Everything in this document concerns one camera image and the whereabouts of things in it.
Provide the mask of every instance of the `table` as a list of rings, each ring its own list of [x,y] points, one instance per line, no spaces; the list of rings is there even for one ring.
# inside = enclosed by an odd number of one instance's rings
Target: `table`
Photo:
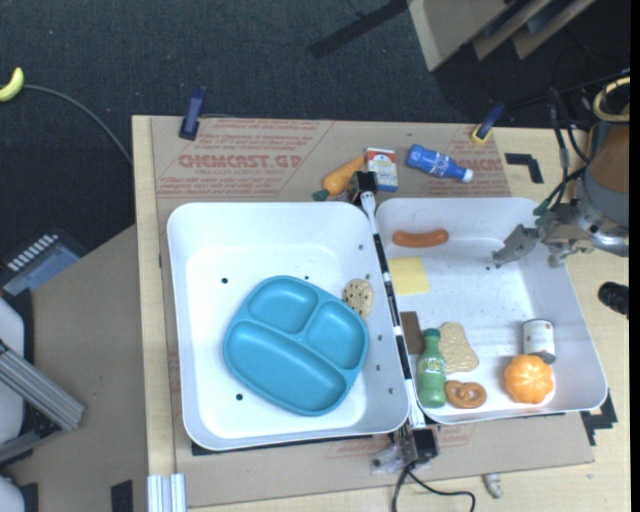
[[[144,357],[145,410],[149,473],[176,472],[176,454],[170,403],[163,287],[158,266],[160,252],[154,152],[150,116],[134,116],[138,260],[142,343]],[[365,123],[384,132],[394,123]],[[557,147],[550,130],[495,128],[493,137],[499,149],[508,185],[514,196],[542,200],[560,179]],[[544,185],[533,185],[523,168],[504,163],[504,153],[531,154],[540,164]],[[628,260],[605,253],[569,258],[568,267],[588,327],[607,376],[619,422],[612,430],[597,434],[593,448],[595,462],[586,465],[522,471],[502,475],[504,496],[494,500],[480,478],[439,481],[442,490],[469,490],[475,493],[479,509],[495,510],[624,510],[630,508],[629,452],[629,332],[628,321],[599,303],[596,292],[605,281],[628,283]],[[425,496],[416,485],[407,484],[399,501],[401,510],[421,510],[433,506],[440,510],[466,510],[468,498]],[[201,507],[198,510],[389,510],[392,488],[322,493],[260,502]]]

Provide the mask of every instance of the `brown donut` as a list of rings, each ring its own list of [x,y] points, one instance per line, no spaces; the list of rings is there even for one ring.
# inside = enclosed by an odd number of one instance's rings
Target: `brown donut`
[[[444,385],[447,400],[460,409],[475,409],[487,400],[486,390],[477,382],[448,380]]]

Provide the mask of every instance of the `tin can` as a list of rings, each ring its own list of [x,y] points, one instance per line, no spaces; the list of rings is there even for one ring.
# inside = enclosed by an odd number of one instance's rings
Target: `tin can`
[[[522,324],[522,331],[525,354],[540,356],[547,364],[556,360],[553,324],[549,320],[529,320]]]

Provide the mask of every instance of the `cookie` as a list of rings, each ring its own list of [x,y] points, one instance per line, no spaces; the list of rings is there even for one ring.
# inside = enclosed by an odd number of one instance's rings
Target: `cookie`
[[[445,361],[445,373],[469,372],[480,364],[469,346],[464,328],[458,322],[446,322],[440,327],[440,353]]]
[[[371,312],[373,304],[373,288],[364,279],[353,279],[342,290],[342,300],[346,302],[362,318]]]

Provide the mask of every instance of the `blue bottle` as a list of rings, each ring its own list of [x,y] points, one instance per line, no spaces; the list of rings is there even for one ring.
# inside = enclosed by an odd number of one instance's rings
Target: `blue bottle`
[[[408,167],[420,169],[427,174],[438,178],[454,178],[468,183],[473,178],[473,171],[459,167],[447,155],[426,149],[420,144],[414,144],[409,149],[406,164]]]

